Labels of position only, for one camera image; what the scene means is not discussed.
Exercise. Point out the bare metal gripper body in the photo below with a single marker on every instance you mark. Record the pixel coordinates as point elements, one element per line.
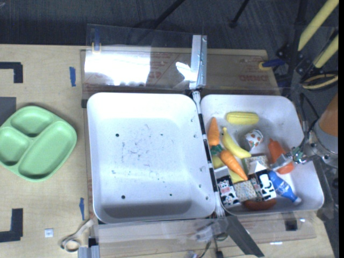
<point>319,154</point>

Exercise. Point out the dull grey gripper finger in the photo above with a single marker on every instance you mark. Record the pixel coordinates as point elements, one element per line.
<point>280,161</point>

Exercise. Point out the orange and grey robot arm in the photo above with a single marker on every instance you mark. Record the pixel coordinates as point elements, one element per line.
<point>330,117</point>

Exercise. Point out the orange bottle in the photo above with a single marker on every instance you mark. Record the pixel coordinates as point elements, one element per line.
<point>275,149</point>

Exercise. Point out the beige box with green edge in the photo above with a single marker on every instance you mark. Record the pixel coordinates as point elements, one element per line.
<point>259,158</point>

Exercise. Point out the blue bottle with white cap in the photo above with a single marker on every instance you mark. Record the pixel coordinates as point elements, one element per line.
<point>282,187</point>

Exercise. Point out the black and white milk carton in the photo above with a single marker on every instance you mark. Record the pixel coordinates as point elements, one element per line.
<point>266,185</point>

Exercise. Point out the white cup with orange print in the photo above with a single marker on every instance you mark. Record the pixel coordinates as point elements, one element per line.
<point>254,139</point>

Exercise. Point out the beige patterned carton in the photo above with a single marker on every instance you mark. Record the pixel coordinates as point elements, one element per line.
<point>246,190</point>

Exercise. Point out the orange carrot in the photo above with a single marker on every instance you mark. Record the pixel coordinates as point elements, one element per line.
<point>233,163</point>
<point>213,132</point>

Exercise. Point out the brown bread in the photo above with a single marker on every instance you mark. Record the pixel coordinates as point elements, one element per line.
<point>259,204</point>

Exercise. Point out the white plastic tray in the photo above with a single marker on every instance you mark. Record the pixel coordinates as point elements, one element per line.
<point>150,157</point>
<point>282,111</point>

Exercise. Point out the yellow banana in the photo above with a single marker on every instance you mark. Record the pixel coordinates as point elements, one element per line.
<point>232,144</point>

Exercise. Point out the yellow corn cob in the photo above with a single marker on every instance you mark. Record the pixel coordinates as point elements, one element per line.
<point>242,118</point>

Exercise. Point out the white carton with cow print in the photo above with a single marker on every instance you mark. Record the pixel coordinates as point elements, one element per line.
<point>228,192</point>

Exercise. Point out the yellow toy food piece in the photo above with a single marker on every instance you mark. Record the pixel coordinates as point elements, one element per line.
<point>217,162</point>

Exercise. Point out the green divided plate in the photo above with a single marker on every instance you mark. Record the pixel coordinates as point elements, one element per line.
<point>37,144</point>

